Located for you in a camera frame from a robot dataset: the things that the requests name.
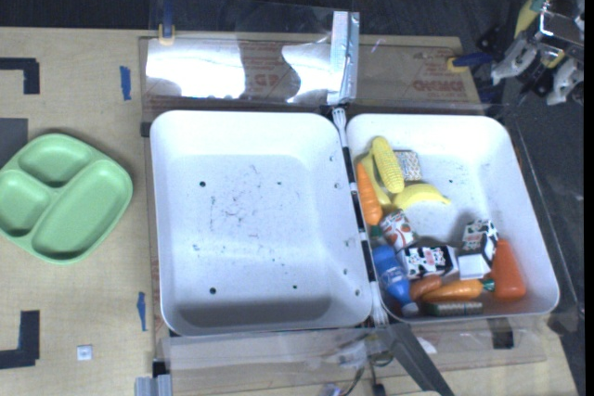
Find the cable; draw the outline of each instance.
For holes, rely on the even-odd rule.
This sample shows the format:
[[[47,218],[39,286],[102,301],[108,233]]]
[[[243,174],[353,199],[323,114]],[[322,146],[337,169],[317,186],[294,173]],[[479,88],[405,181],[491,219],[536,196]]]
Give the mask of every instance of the cable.
[[[394,361],[394,357],[391,357],[389,360],[387,360],[385,363],[374,363],[373,366],[376,366],[377,368],[383,368],[384,366],[387,366],[388,364],[390,364],[391,362]]]
[[[357,385],[357,383],[361,380],[361,377],[363,376],[364,373],[365,373],[365,366],[361,366],[358,370],[356,370],[355,378],[353,379],[353,382],[345,391],[341,391],[339,396],[348,396],[349,394],[351,394],[353,392],[353,390],[355,389],[355,386]]]
[[[373,367],[374,363],[369,359],[369,369],[371,370],[371,390],[373,391],[373,396],[386,396],[386,388],[381,384],[378,383],[378,379],[375,375],[375,368]]]

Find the blue bottle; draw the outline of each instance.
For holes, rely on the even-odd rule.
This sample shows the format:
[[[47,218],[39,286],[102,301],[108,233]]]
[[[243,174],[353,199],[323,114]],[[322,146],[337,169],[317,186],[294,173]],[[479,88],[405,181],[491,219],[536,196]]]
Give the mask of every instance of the blue bottle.
[[[373,263],[378,272],[381,288],[400,303],[402,315],[405,317],[417,315],[419,306],[410,299],[410,283],[404,269],[396,260],[394,248],[388,245],[375,248]]]

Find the wooden table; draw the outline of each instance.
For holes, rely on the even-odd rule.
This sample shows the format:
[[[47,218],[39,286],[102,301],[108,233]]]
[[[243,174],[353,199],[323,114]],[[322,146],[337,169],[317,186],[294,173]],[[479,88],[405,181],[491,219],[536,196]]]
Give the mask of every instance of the wooden table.
[[[0,239],[0,350],[17,347],[21,311],[39,310],[41,317],[40,358],[35,366],[0,370],[2,394],[134,394],[135,379],[151,374],[156,351],[152,310],[158,302],[152,298],[138,50],[138,39],[147,34],[0,29],[0,57],[34,57],[41,67],[39,95],[23,94],[21,71],[0,70],[0,117],[28,119],[29,140],[48,132],[83,139],[117,160],[135,188],[107,239],[73,265],[43,262]],[[452,45],[459,48],[456,41]],[[129,100],[122,90],[121,67],[130,71]],[[136,308],[139,292],[146,295],[147,331]],[[444,377],[456,394],[576,394],[557,335],[544,321],[537,324],[536,335],[541,361],[452,369]],[[91,360],[77,360],[80,345],[92,345]],[[389,394],[419,391],[408,376],[382,381]],[[178,388],[176,395],[191,394],[181,384]],[[319,390],[315,385],[253,394],[303,396]],[[352,394],[370,395],[369,385],[358,385]]]

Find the green plate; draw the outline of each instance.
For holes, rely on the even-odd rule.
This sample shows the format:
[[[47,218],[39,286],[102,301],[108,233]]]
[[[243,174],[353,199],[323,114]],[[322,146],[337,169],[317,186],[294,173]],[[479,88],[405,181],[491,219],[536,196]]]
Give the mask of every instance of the green plate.
[[[78,262],[132,198],[130,175],[74,137],[46,134],[0,170],[0,234],[45,261]]]

